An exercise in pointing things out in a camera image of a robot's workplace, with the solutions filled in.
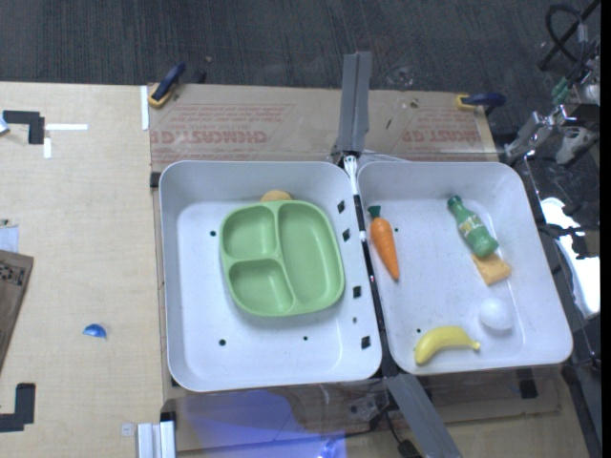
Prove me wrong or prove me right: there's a yellow square cracker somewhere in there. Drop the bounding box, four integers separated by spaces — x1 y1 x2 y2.
471 251 513 286

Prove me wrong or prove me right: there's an orange carrot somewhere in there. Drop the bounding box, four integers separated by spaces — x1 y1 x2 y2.
366 204 401 282

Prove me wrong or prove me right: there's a white plastic tray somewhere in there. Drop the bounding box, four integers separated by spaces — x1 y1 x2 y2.
356 160 575 378
158 159 384 393

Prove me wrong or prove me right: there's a green plastic bottle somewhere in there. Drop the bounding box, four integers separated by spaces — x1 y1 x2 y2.
446 195 500 260

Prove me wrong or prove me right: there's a brown cardboard packet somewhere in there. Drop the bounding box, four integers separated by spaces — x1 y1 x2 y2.
0 249 35 374

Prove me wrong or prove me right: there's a yellow banana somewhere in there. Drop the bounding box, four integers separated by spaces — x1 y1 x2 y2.
413 324 482 366

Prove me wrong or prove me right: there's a green divided plate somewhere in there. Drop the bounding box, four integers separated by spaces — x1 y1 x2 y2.
219 199 347 318

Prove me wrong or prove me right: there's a white ball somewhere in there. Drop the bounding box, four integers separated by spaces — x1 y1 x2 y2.
478 297 516 332

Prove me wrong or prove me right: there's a brown cardboard board red print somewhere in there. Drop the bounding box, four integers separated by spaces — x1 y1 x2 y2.
147 82 562 452

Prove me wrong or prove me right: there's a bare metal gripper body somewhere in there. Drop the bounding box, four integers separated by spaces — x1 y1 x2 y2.
566 59 601 132

